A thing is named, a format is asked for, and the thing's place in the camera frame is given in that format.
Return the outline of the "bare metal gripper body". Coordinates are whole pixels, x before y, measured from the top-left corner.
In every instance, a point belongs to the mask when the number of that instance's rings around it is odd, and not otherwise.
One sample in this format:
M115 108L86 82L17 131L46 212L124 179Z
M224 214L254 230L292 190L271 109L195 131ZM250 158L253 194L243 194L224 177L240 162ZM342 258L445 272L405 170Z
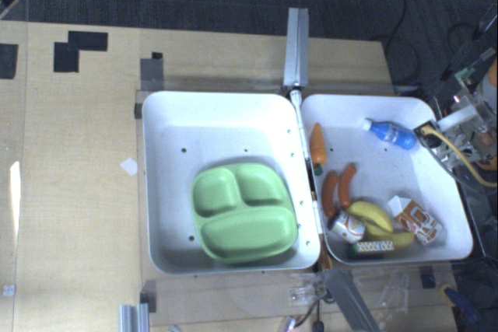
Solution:
M438 131L449 141L438 148L447 167L466 162L479 167L496 166L496 90L463 87L454 96Z

